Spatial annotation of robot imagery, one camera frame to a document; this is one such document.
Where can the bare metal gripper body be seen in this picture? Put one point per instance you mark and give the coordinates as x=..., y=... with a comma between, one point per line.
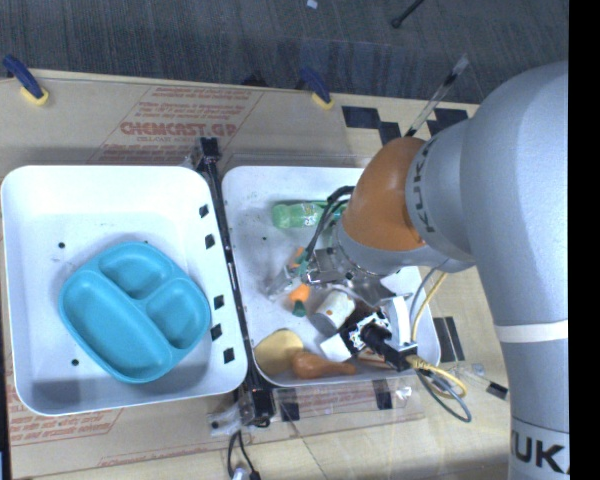
x=330, y=267

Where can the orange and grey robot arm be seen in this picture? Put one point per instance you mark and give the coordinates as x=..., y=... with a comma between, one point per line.
x=500, y=178

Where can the orange carrot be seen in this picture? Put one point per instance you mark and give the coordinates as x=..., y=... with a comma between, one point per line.
x=299, y=294

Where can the white can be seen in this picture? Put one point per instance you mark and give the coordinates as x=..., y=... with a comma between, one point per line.
x=336, y=309

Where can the green packet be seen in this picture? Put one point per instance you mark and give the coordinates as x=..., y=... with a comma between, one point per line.
x=292, y=215

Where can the white carton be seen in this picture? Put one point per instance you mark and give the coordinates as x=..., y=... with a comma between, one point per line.
x=336, y=348

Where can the white plastic tray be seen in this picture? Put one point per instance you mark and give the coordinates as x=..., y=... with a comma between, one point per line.
x=250, y=248
x=80, y=198

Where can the orange-brown sausage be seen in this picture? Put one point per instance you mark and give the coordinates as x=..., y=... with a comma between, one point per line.
x=320, y=366

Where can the thin black and white rod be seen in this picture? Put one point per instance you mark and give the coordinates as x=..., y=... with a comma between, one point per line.
x=228, y=263

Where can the blue divided plate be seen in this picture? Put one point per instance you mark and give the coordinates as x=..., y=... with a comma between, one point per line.
x=130, y=313

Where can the brown cardboard board red print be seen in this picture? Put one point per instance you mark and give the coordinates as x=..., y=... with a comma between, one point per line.
x=130, y=118

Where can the black cylinder on white bracket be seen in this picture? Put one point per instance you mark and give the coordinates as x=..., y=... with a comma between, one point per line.
x=397, y=318

